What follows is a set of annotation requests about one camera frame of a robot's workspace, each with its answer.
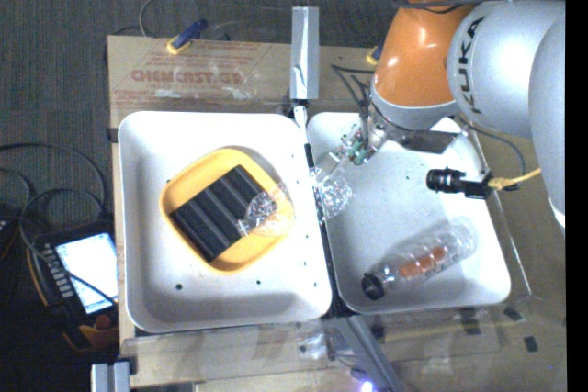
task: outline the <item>black bottle cap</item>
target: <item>black bottle cap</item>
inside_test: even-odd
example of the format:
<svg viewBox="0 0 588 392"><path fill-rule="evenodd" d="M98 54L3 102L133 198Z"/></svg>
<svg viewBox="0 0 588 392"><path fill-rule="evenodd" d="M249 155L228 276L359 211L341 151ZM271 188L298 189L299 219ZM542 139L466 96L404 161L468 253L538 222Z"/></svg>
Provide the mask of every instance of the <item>black bottle cap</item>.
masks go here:
<svg viewBox="0 0 588 392"><path fill-rule="evenodd" d="M385 294L384 285L374 274L365 274L364 278L361 280L361 288L371 300L380 299L381 297L384 297Z"/></svg>

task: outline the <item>gray carpet floor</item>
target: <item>gray carpet floor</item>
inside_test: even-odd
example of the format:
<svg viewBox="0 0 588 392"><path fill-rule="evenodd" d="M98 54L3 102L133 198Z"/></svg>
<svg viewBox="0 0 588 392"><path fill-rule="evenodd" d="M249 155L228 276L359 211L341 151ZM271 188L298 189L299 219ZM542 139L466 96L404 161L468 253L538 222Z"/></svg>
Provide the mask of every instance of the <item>gray carpet floor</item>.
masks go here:
<svg viewBox="0 0 588 392"><path fill-rule="evenodd" d="M108 176L106 38L140 35L138 15L147 1L0 0L0 146L68 146ZM224 28L232 22L245 25L232 29L233 39L289 42L288 25L267 24L262 16L292 6L320 8L321 44L329 46L379 44L395 12L391 0L155 0L143 20L157 37L172 37L206 17ZM36 193L56 187L99 190L96 176L67 151L0 151L0 169L8 170L0 172L5 207L24 204L16 172L26 176ZM70 193L47 208L48 224L60 227L93 217L92 203L79 192ZM0 307L0 390L88 390L88 364L95 358L68 349L48 324L26 267L20 268L10 269L10 274L18 273L17 291Z"/></svg>

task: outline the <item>white plastic tray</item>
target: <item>white plastic tray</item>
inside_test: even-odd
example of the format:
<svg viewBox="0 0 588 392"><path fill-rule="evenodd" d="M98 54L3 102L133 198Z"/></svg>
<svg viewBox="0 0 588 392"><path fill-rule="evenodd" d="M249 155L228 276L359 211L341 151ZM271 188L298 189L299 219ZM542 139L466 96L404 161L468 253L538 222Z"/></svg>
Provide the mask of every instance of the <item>white plastic tray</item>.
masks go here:
<svg viewBox="0 0 588 392"><path fill-rule="evenodd" d="M341 144L342 135L358 120L354 113L320 113L311 119L309 139L317 164ZM459 131L448 118L435 129ZM406 151L388 141L368 163L351 165L351 171L345 173L354 196L326 226L339 293L355 312L489 305L503 301L510 293L510 275L485 201L436 193L426 187L428 170L447 166L468 176L480 170L480 159L464 136L441 155ZM361 279L385 253L426 228L457 217L469 219L478 237L478 250L472 256L414 290L376 301L365 296Z"/></svg>
<svg viewBox="0 0 588 392"><path fill-rule="evenodd" d="M293 232L235 274L215 274L164 222L165 182L201 156L254 156L294 205ZM119 128L127 310L152 333L317 319L331 305L303 140L280 115L142 111Z"/></svg>

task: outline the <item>plastic bottle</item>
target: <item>plastic bottle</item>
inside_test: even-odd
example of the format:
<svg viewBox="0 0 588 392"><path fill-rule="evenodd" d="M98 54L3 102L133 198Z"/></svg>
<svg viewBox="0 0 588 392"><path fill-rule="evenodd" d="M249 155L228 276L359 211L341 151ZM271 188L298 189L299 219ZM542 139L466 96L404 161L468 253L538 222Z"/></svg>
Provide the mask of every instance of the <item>plastic bottle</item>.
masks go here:
<svg viewBox="0 0 588 392"><path fill-rule="evenodd" d="M392 291L404 291L471 256L477 238L469 222L462 218L448 227L433 229L396 247L386 260L361 280L367 297L380 299Z"/></svg>

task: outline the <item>lit screen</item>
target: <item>lit screen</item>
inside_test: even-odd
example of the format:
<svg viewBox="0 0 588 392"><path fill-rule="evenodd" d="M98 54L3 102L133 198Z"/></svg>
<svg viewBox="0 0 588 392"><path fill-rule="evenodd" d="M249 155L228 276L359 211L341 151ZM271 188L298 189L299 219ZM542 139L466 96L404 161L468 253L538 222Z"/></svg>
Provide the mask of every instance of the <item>lit screen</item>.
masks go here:
<svg viewBox="0 0 588 392"><path fill-rule="evenodd" d="M56 248L67 271L97 287L107 296L113 299L118 297L117 252L107 233L63 243ZM72 279L72 282L88 314L112 305L91 287L76 279Z"/></svg>

